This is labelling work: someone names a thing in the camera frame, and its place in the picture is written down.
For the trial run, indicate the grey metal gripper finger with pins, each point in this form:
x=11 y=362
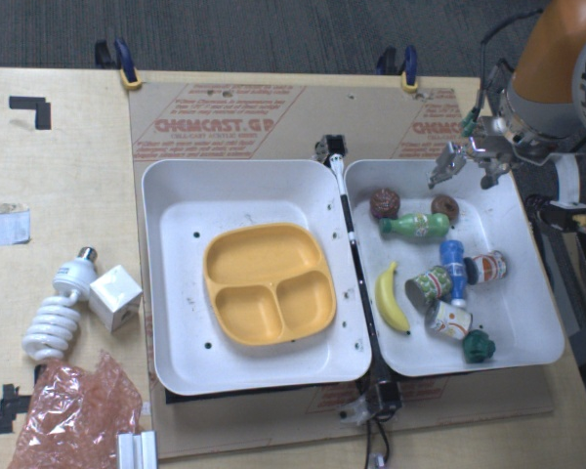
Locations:
x=448 y=163
x=494 y=173

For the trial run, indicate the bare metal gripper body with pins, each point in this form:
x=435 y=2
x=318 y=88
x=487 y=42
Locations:
x=500 y=145

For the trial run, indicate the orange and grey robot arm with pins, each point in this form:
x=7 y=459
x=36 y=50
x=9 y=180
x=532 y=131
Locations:
x=549 y=56

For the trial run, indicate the brown doughnut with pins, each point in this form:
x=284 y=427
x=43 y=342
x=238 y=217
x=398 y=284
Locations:
x=444 y=207

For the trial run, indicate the green bottle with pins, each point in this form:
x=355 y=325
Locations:
x=417 y=225

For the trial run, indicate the dark red grapes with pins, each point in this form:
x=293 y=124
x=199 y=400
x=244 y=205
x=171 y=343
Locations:
x=384 y=203

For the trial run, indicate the orange and white can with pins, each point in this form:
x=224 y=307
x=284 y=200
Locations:
x=488 y=268

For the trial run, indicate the blue bottle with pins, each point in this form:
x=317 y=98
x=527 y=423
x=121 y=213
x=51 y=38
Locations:
x=452 y=262

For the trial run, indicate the green and white can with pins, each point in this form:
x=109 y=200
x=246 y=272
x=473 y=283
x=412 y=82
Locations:
x=427 y=286

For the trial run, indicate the thin black and white rod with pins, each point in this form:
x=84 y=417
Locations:
x=359 y=267

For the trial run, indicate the white plastic tray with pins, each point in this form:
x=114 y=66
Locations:
x=517 y=320
x=185 y=271

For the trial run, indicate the yellow banana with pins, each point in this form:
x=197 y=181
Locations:
x=389 y=301

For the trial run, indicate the white can with orange print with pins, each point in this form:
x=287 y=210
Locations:
x=448 y=320

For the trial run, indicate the green broccoli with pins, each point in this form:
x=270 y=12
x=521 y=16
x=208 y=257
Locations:
x=477 y=347

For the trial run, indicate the yellow divided plate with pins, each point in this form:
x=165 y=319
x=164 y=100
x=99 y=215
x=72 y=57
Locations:
x=263 y=257

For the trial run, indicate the brown cardboard board red print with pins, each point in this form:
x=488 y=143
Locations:
x=215 y=125

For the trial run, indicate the white cube box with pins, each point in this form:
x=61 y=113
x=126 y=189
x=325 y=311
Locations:
x=113 y=296

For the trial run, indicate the white spiral light bulb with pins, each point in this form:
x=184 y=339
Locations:
x=54 y=320

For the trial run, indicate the pink bubble wrap bag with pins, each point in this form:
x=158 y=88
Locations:
x=73 y=413

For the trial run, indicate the black cylinder on white bracket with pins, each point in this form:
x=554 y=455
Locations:
x=566 y=179

